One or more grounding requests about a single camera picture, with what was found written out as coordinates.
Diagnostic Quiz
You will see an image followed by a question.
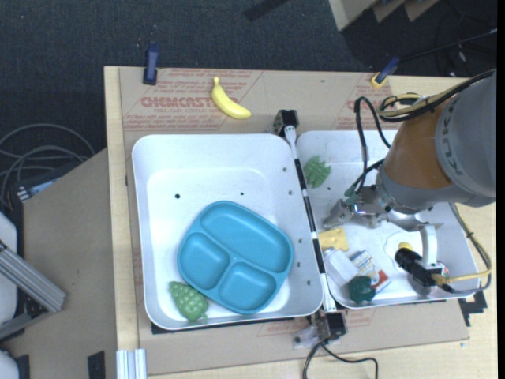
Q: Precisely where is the black cylinder on white bracket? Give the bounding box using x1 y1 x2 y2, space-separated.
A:
394 224 449 292

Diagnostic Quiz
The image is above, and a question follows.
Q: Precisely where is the white carton with orange print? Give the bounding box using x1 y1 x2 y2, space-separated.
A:
350 250 392 294

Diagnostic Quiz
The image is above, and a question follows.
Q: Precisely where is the yellow cheese slice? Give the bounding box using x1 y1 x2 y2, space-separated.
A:
318 227 351 253

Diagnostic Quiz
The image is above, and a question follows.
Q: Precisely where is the white plastic tray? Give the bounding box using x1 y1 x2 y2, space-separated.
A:
294 129 482 310
131 133 326 331

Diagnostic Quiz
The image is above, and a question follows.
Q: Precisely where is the black block with thin wires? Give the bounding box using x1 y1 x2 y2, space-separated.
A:
314 310 349 341
272 109 299 136

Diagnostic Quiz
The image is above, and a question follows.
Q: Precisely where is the yellow banana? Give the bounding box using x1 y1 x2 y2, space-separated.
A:
211 77 253 120

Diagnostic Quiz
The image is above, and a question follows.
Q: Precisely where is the dark green broccoli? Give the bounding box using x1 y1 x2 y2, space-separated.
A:
347 275 376 306

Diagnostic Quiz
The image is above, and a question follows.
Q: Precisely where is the white fried egg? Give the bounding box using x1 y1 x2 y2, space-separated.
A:
383 230 421 262

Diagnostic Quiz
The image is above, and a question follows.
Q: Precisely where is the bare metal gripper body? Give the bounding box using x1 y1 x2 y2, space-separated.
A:
353 186 443 233

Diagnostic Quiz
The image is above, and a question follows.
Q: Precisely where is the blue divided plate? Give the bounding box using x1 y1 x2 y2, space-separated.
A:
176 200 295 316

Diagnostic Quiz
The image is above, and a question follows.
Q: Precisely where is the brown cardboard board red print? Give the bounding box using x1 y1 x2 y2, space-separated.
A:
118 67 471 375

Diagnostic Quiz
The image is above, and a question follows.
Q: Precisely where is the thin black and white rod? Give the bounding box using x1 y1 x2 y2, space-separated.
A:
284 126 337 312

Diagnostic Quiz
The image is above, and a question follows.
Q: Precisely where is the white plastic bottle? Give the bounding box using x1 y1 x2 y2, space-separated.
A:
323 247 360 286

